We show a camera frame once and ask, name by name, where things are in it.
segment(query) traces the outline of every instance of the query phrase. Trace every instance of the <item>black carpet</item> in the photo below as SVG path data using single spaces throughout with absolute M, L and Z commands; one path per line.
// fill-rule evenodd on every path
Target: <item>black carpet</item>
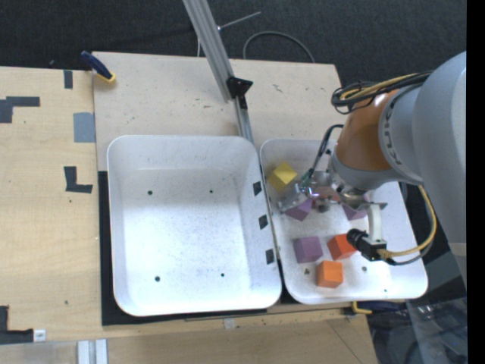
M 85 69 L 82 50 L 196 55 L 181 0 L 0 0 L 0 65 Z M 231 58 L 260 31 L 287 33 L 343 83 L 437 67 L 466 50 L 467 0 L 208 0 Z M 292 42 L 255 39 L 248 58 L 309 61 Z

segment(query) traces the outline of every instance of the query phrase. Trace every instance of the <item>foam block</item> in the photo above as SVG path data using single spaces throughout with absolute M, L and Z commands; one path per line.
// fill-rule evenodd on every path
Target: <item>foam block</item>
M 274 189 L 281 193 L 283 189 L 296 178 L 298 174 L 293 170 L 288 163 L 282 162 L 278 167 L 274 169 L 271 175 L 268 177 L 268 183 L 274 187 Z
M 342 207 L 349 221 L 358 220 L 360 218 L 364 218 L 367 215 L 367 212 L 365 210 L 354 210 L 352 208 L 349 208 L 345 204 L 342 204 Z
M 315 262 L 322 257 L 324 251 L 321 249 L 320 240 L 316 236 L 302 237 L 293 243 L 296 261 L 298 263 Z
M 306 201 L 301 203 L 294 208 L 288 209 L 285 214 L 289 217 L 296 218 L 297 220 L 303 221 L 305 220 L 306 216 L 311 211 L 311 206 L 313 205 L 313 199 L 308 198 Z
M 343 283 L 342 263 L 324 260 L 317 266 L 317 286 L 336 288 L 341 283 Z
M 337 234 L 327 243 L 333 260 L 347 259 L 357 250 L 347 241 L 347 234 Z

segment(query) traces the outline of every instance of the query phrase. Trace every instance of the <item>black cable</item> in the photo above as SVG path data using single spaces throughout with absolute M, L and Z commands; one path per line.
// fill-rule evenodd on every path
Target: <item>black cable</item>
M 374 101 L 374 98 L 376 96 L 380 95 L 380 94 L 389 93 L 389 92 L 392 92 L 393 90 L 401 89 L 401 88 L 406 87 L 406 86 L 422 84 L 430 76 L 430 74 L 432 72 L 433 71 L 425 71 L 423 73 L 414 74 L 411 77 L 403 78 L 402 80 L 398 81 L 397 83 L 386 86 L 382 89 L 376 90 L 375 92 L 368 93 L 368 94 L 363 95 L 363 96 L 356 96 L 355 93 L 353 93 L 352 97 L 350 97 L 348 99 L 341 99 L 340 96 L 342 95 L 342 93 L 345 93 L 345 92 L 348 92 L 348 91 L 354 90 L 354 89 L 358 89 L 359 91 L 362 91 L 363 89 L 366 89 L 368 87 L 372 87 L 373 85 L 375 85 L 375 83 L 370 83 L 370 82 L 352 83 L 348 86 L 344 86 L 344 87 L 341 87 L 341 88 L 335 90 L 332 94 L 331 103 L 332 103 L 333 107 L 340 114 L 347 115 L 347 114 L 349 114 L 349 113 L 351 113 L 351 112 L 353 112 L 357 109 L 365 108 L 365 107 L 369 106 Z M 355 104 L 362 102 L 366 99 L 370 100 L 367 104 L 354 108 Z M 338 108 L 341 108 L 341 107 L 347 107 L 348 111 L 340 111 Z
M 313 55 L 311 54 L 310 50 L 301 43 L 297 38 L 293 38 L 291 35 L 285 34 L 285 33 L 279 33 L 277 31 L 261 31 L 260 33 L 256 33 L 255 35 L 251 36 L 246 40 L 244 43 L 244 47 L 242 48 L 242 58 L 246 59 L 246 49 L 248 48 L 249 43 L 251 43 L 254 39 L 260 37 L 260 36 L 280 36 L 282 38 L 289 39 L 296 43 L 298 46 L 300 46 L 303 50 L 305 50 L 307 56 L 310 58 L 311 62 L 315 63 L 315 58 L 313 58 Z
M 433 241 L 431 241 L 427 246 L 425 246 L 425 248 L 423 249 L 423 251 L 416 257 L 412 258 L 412 259 L 409 259 L 409 260 L 405 260 L 404 262 L 397 262 L 396 260 L 394 260 L 393 258 L 389 258 L 389 259 L 384 259 L 384 261 L 388 264 L 388 265 L 407 265 L 407 264 L 411 264 L 411 263 L 414 263 L 416 262 L 417 260 L 419 259 L 422 259 L 426 256 L 426 254 L 428 252 L 430 252 L 430 249 L 431 249 L 431 246 L 433 245 Z
M 317 168 L 317 165 L 318 165 L 318 162 L 320 161 L 320 158 L 323 156 L 323 154 L 327 150 L 328 140 L 330 139 L 330 135 L 332 134 L 332 131 L 335 128 L 343 128 L 343 124 L 334 124 L 331 127 L 329 127 L 327 129 L 327 131 L 325 132 L 324 138 L 321 140 L 320 147 L 318 148 L 317 156 L 315 157 L 313 166 L 307 172 L 308 179 L 310 179 L 313 176 L 313 173 L 315 172 L 315 169 Z

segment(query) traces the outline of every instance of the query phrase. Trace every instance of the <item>black bracket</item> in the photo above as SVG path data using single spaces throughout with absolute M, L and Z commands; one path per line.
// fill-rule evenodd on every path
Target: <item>black bracket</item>
M 243 80 L 242 78 L 236 77 L 229 77 L 227 79 L 227 88 L 229 89 L 229 93 L 233 99 L 236 97 L 239 99 L 239 106 L 241 109 L 247 109 L 248 103 L 246 102 L 245 95 L 251 85 L 253 84 L 252 81 Z

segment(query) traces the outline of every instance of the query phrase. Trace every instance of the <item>blue clamp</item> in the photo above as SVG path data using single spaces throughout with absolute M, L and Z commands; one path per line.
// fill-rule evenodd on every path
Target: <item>blue clamp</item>
M 108 83 L 112 83 L 115 79 L 114 73 L 110 72 L 103 63 L 94 55 L 86 50 L 81 52 L 81 60 L 96 71 L 98 76 Z

